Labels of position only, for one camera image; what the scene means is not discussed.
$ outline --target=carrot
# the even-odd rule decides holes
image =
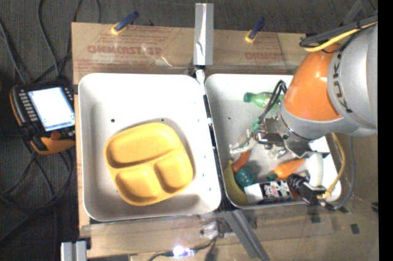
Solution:
[[[305,158],[296,158],[289,162],[282,163],[274,169],[278,179],[287,179],[289,175],[293,174],[301,164],[305,162]]]
[[[240,157],[232,163],[232,170],[234,173],[237,173],[240,168],[242,168],[248,161],[250,157],[251,150],[244,151],[240,154]]]

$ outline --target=yellow plate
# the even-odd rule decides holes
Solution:
[[[171,198],[192,181],[190,157],[177,133],[151,122],[113,135],[105,162],[120,196],[129,204],[151,205]]]

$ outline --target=banana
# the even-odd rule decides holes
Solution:
[[[232,170],[233,160],[228,161],[228,165],[224,170],[225,188],[228,196],[238,205],[248,205],[246,194],[241,190],[235,181],[235,175]]]

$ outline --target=display screen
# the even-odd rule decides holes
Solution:
[[[61,87],[28,92],[46,131],[75,125],[75,114]]]

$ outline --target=yellow cable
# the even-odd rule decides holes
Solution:
[[[364,25],[361,28],[355,28],[355,29],[352,29],[352,30],[350,30],[348,32],[340,34],[340,35],[338,35],[336,37],[333,37],[332,39],[330,39],[329,41],[327,41],[327,42],[325,42],[325,43],[323,43],[321,45],[318,45],[318,46],[315,46],[315,47],[304,47],[304,49],[307,52],[317,52],[318,50],[325,49],[326,47],[334,44],[335,42],[338,42],[338,41],[342,40],[343,38],[345,38],[345,37],[347,37],[349,35],[352,35],[352,34],[358,32],[358,31],[360,31],[361,29],[368,28],[369,26],[374,25],[374,24],[376,24],[376,22],[370,23],[370,24]]]
[[[332,136],[333,136],[333,140],[334,140],[334,142],[335,142],[335,144],[336,144],[336,146],[337,146],[337,148],[338,148],[338,150],[339,150],[339,152],[341,154],[341,157],[343,159],[343,163],[341,165],[340,172],[338,173],[336,179],[334,179],[334,181],[329,186],[329,188],[325,191],[325,193],[323,193],[322,195],[318,195],[317,196],[318,199],[325,199],[325,198],[330,197],[332,195],[332,192],[333,192],[334,188],[336,187],[337,182],[340,180],[341,176],[343,175],[344,169],[345,169],[346,160],[345,160],[345,153],[344,153],[343,146],[339,142],[339,140],[338,140],[338,138],[337,138],[335,133],[332,133]]]

